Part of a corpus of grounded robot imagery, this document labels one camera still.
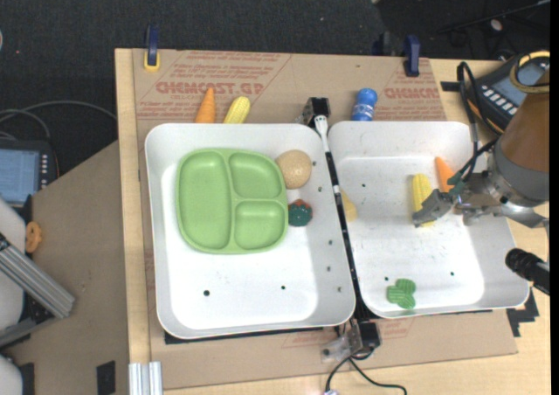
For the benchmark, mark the black cylinder on white bracket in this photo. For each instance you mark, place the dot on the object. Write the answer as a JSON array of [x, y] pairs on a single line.
[[526, 266]]

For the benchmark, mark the blue bottle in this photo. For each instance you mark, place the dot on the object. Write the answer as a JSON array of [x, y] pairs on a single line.
[[364, 105]]

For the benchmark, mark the white plastic tray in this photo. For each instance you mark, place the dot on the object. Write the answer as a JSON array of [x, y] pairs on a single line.
[[249, 293], [406, 253]]

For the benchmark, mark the thin black and white rod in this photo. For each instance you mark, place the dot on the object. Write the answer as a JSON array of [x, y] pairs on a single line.
[[338, 198]]

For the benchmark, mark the green ribbed toy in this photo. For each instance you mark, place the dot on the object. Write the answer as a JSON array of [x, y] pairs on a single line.
[[402, 293]]

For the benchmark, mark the dark green and red toy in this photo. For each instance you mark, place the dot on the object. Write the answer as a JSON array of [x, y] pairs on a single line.
[[299, 214]]

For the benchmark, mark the orange carrot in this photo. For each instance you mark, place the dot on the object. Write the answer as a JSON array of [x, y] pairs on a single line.
[[443, 172], [206, 109]]

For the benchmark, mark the beige round bread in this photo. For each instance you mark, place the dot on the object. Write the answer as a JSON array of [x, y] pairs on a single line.
[[294, 168]]

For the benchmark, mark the brown cardboard board red print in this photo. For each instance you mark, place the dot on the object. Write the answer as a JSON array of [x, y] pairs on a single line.
[[279, 78]]

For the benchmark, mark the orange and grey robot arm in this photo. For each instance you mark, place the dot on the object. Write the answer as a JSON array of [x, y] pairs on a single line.
[[526, 135]]

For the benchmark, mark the green divided plate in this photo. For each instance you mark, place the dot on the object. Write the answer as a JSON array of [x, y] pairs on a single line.
[[205, 201]]

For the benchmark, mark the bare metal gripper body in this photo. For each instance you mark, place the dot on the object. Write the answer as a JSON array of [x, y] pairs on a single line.
[[482, 192]]

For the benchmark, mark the yellow corn cob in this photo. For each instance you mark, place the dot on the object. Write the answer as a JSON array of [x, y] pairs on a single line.
[[421, 192], [238, 110]]

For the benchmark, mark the orange pretzel toy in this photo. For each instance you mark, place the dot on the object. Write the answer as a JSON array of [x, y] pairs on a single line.
[[32, 237]]

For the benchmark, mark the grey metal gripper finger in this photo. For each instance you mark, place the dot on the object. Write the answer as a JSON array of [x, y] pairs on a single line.
[[430, 209], [478, 214]]

